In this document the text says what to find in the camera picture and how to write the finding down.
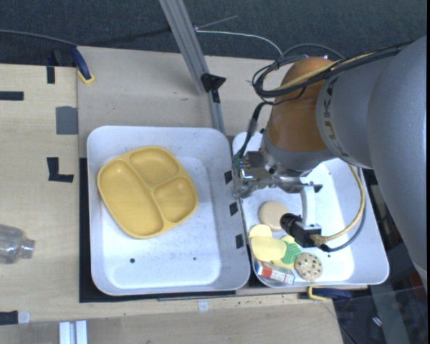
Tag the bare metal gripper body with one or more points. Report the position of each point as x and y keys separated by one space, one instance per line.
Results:
x=258 y=172

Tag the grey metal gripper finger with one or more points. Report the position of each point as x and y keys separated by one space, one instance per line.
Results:
x=237 y=189
x=251 y=190

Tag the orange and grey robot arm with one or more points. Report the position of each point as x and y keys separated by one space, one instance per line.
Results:
x=380 y=120

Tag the tan round biscuit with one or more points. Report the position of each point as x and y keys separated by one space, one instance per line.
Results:
x=270 y=213

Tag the small yellow crisp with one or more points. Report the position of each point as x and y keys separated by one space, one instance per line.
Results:
x=261 y=231

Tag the large yellow crisp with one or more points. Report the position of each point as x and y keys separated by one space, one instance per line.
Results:
x=267 y=248

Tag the green ridged crisp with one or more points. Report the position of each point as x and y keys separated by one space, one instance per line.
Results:
x=292 y=252

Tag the red and white carton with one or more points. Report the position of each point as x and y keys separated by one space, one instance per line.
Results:
x=274 y=273

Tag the chocolate chip cookie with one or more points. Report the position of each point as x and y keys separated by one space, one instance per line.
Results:
x=309 y=266

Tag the yellow divided plate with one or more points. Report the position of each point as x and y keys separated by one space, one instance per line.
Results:
x=139 y=192

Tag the white plastic tray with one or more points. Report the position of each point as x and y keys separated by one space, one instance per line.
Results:
x=344 y=263
x=172 y=263

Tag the pale wood board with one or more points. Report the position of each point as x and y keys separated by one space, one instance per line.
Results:
x=147 y=91

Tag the clear plastic bottle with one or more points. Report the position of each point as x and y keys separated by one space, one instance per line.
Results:
x=3 y=242

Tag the black cylinder on white bracket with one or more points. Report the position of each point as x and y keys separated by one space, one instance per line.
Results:
x=301 y=229

